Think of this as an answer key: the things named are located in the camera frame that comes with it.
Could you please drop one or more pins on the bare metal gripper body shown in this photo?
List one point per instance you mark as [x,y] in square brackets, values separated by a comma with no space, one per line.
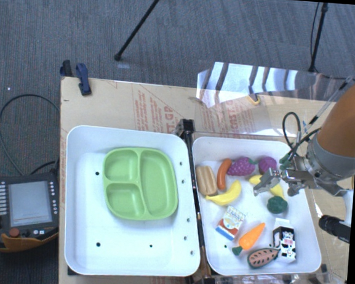
[301,175]

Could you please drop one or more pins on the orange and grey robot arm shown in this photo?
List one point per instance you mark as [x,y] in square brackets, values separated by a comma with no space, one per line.
[341,121]

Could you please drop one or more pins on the purple grapes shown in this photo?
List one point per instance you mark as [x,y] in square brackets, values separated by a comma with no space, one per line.
[267,164]
[240,167]

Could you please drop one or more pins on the black cylinder on white bracket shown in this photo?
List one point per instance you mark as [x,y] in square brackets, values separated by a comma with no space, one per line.
[333,226]

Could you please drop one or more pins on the white plastic tray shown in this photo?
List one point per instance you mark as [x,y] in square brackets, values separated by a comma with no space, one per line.
[301,211]
[131,242]

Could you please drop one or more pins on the green divided plate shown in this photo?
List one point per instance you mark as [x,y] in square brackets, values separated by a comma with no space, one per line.
[157,183]

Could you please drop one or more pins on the orange sausage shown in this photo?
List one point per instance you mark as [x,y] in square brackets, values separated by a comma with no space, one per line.
[222,174]

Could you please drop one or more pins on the green broccoli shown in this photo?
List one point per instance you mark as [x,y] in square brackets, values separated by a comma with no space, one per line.
[277,204]

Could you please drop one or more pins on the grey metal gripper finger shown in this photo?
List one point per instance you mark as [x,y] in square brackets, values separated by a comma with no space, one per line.
[294,189]
[266,180]

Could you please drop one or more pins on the orange carrot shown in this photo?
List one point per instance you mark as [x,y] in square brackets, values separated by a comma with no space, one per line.
[251,237]

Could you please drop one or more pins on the black tripod stand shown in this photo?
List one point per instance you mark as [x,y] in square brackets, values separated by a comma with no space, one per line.
[318,36]
[141,24]

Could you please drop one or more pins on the yellow banana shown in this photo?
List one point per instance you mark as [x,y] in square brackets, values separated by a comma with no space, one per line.
[277,190]
[228,196]

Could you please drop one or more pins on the tan hot dog bun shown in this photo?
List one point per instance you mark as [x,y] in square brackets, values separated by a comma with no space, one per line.
[205,180]

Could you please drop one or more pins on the white and orange juice carton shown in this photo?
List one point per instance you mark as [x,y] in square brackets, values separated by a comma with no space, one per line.
[230,223]

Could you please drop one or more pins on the cow print milk carton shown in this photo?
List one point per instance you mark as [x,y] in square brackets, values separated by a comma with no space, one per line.
[287,240]

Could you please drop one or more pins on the watermelon slice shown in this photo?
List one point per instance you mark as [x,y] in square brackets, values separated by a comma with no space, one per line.
[261,257]

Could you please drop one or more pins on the brown cardboard board red print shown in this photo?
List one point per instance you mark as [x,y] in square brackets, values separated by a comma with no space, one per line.
[112,104]

